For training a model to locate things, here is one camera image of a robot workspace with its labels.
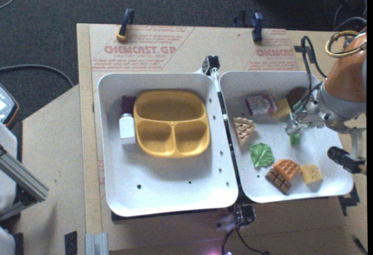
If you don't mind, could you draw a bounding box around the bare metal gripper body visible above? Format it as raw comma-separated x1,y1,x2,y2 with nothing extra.
294,95,348,133

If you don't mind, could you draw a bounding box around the yellow cube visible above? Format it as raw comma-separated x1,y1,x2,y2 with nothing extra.
271,98,293,119

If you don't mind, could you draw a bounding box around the brown biscuit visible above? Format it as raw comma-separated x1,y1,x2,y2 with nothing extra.
286,86,308,109

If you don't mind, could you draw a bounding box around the white plastic tray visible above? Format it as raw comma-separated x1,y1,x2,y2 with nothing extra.
97,72,240,218
219,70,354,204

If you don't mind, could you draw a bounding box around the pink and white carton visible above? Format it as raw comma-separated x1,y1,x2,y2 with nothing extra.
245,93,278,117

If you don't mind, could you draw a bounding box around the green lettuce leaf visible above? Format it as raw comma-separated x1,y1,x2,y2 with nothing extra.
250,142,275,168

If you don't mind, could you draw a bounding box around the orange waffle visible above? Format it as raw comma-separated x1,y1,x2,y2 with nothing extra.
273,159,301,183

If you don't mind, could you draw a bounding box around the yellow cheese block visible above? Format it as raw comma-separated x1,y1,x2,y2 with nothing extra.
300,164,324,186

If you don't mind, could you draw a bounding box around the pizza slice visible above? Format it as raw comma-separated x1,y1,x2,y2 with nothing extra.
233,116,258,146

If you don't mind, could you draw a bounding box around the brown chocolate bar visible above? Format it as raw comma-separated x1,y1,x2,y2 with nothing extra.
265,167,293,195

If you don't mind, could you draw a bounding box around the thin black and white rod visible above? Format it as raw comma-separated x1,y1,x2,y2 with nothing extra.
213,72,243,200

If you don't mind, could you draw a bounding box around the yellow divided plate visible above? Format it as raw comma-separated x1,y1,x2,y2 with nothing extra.
133,89,211,159

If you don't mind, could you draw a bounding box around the brown cardboard board red print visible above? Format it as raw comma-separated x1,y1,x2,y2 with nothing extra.
76,23,367,255

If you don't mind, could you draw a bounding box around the white bottle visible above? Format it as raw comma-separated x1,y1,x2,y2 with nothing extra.
118,113,137,145

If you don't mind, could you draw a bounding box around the dark purple block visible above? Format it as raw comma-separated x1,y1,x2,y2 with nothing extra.
120,95,138,115

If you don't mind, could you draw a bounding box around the black cylinder on white bracket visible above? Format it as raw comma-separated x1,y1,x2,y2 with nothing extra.
326,127,367,174

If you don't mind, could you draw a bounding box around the black block with thin wires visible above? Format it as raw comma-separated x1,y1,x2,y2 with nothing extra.
203,55,220,76
234,204,256,227

